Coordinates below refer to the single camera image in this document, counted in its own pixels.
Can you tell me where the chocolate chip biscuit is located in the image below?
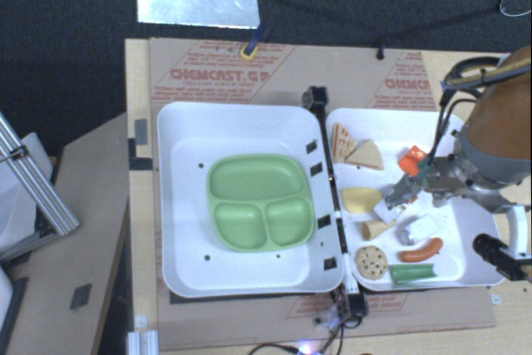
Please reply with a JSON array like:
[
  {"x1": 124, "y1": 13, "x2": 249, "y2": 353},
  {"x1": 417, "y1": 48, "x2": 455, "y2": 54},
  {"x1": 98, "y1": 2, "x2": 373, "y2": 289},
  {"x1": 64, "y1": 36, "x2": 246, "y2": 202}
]
[{"x1": 353, "y1": 245, "x2": 389, "y2": 281}]

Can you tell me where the thin black and white rod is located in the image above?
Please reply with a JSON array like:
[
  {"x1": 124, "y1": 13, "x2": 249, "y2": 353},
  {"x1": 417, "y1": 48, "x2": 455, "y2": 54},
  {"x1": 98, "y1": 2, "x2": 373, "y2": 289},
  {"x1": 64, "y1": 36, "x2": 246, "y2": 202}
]
[{"x1": 312, "y1": 103, "x2": 359, "y2": 297}]

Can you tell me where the tan triangular bread slice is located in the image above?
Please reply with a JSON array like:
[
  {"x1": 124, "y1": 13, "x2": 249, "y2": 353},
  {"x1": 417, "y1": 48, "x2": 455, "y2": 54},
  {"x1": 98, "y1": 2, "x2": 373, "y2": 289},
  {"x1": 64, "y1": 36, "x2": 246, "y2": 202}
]
[{"x1": 345, "y1": 139, "x2": 385, "y2": 171}]

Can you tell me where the green celery stick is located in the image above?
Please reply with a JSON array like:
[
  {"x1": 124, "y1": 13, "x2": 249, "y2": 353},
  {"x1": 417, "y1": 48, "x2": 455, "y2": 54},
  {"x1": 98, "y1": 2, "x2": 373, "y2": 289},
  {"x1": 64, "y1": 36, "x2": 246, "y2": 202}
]
[{"x1": 389, "y1": 263, "x2": 439, "y2": 285}]

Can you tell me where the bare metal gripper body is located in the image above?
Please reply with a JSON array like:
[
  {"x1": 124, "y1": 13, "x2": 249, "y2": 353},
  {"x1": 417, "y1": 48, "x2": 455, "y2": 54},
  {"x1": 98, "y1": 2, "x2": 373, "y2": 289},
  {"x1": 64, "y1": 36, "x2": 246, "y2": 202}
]
[{"x1": 417, "y1": 156, "x2": 515, "y2": 214}]

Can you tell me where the green divided plate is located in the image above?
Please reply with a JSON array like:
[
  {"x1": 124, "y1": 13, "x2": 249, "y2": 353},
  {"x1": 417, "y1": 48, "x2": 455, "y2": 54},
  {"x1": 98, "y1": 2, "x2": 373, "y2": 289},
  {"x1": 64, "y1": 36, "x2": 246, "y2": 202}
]
[{"x1": 206, "y1": 154, "x2": 316, "y2": 253}]

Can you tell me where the tan ice cream cone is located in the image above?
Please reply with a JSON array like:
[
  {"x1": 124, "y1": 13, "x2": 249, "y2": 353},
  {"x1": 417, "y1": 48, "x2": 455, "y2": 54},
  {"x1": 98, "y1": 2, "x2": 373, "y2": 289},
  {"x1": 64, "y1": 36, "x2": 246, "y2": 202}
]
[{"x1": 359, "y1": 219, "x2": 397, "y2": 242}]

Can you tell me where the small white carton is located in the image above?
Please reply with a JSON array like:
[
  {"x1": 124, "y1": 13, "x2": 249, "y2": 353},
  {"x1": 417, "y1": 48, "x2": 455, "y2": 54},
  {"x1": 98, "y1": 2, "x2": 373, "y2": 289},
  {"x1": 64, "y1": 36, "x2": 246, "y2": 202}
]
[{"x1": 372, "y1": 201, "x2": 401, "y2": 224}]

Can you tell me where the brown cardboard board red print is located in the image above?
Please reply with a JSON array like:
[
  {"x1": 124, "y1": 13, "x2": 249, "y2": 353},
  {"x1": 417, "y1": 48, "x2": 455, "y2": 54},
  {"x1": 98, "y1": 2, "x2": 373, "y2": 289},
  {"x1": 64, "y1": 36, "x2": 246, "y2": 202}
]
[{"x1": 148, "y1": 37, "x2": 498, "y2": 351}]

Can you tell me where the white plastic tray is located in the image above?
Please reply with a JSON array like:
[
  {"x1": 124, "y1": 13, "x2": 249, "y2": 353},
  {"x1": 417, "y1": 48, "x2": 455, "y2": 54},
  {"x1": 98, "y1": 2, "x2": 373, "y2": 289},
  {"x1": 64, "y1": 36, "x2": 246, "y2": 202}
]
[
  {"x1": 156, "y1": 101, "x2": 347, "y2": 298},
  {"x1": 325, "y1": 107, "x2": 506, "y2": 289}
]

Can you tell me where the toy pizza slice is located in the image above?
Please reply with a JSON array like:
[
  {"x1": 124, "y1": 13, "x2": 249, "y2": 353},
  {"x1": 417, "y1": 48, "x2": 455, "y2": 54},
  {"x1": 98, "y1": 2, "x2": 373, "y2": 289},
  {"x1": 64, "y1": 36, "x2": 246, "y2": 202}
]
[{"x1": 330, "y1": 122, "x2": 357, "y2": 165}]

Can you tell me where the orange carton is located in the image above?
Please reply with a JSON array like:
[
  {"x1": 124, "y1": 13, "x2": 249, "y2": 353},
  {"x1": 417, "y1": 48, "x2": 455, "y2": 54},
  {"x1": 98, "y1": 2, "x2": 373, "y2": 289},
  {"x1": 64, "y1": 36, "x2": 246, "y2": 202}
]
[{"x1": 397, "y1": 145, "x2": 430, "y2": 178}]

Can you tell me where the orange sausage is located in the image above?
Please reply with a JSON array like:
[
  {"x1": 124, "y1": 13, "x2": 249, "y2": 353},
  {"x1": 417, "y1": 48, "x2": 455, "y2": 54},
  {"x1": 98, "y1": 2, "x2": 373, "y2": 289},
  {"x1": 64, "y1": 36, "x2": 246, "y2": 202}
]
[{"x1": 399, "y1": 237, "x2": 444, "y2": 264}]

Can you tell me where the yellow rounded toy food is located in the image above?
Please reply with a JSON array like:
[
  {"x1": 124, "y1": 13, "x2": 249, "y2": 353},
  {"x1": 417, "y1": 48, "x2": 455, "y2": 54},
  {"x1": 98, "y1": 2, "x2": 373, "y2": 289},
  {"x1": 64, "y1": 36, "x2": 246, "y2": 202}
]
[{"x1": 341, "y1": 186, "x2": 383, "y2": 215}]

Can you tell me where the black cylinder on white bracket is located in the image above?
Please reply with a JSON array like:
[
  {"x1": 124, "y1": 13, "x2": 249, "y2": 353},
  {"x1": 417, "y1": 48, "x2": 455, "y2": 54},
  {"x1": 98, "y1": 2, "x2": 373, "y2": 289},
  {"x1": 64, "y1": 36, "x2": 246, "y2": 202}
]
[{"x1": 472, "y1": 205, "x2": 532, "y2": 282}]

